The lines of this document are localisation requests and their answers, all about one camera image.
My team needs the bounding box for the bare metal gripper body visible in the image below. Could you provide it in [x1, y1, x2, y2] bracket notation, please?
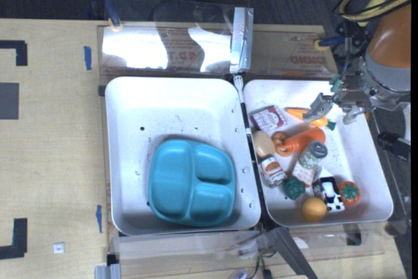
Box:
[332, 73, 411, 112]

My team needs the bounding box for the small orange carrot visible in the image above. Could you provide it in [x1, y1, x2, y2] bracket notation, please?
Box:
[285, 107, 338, 132]

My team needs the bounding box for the large orange carrot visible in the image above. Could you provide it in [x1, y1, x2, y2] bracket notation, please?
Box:
[285, 127, 327, 154]

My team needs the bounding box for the white plastic tray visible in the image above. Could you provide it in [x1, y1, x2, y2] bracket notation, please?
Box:
[104, 76, 263, 237]
[242, 78, 394, 228]

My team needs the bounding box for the brown pretzel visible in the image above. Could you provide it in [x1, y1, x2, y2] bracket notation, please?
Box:
[271, 131, 293, 158]

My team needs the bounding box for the green can with grey lid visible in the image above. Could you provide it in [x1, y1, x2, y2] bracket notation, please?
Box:
[298, 140, 329, 171]

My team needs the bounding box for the red and white packet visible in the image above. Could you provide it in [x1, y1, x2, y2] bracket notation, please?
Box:
[249, 105, 288, 135]

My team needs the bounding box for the beige egg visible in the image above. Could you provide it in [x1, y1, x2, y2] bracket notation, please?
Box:
[252, 130, 276, 159]

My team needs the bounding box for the orange and white packet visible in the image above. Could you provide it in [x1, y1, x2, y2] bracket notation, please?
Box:
[291, 161, 319, 188]

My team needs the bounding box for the thin black and white rod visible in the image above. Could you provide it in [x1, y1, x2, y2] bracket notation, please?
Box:
[233, 74, 263, 229]

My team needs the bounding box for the red and white can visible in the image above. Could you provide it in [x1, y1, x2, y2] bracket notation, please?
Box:
[259, 156, 289, 189]

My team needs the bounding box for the orange tomato with green top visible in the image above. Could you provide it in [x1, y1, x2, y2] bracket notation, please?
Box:
[336, 180, 362, 207]

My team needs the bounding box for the green broccoli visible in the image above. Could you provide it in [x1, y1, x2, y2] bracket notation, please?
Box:
[281, 176, 306, 201]

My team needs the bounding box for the black and white carton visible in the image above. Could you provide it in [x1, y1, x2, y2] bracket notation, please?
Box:
[311, 167, 347, 213]

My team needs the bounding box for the yellow lemon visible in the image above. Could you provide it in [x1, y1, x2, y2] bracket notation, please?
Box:
[301, 196, 329, 223]

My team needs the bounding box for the teal divided plate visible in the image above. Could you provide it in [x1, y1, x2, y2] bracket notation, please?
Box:
[148, 139, 236, 228]

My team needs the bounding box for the black cylinder on white bracket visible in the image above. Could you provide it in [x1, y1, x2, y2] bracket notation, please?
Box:
[376, 103, 411, 163]

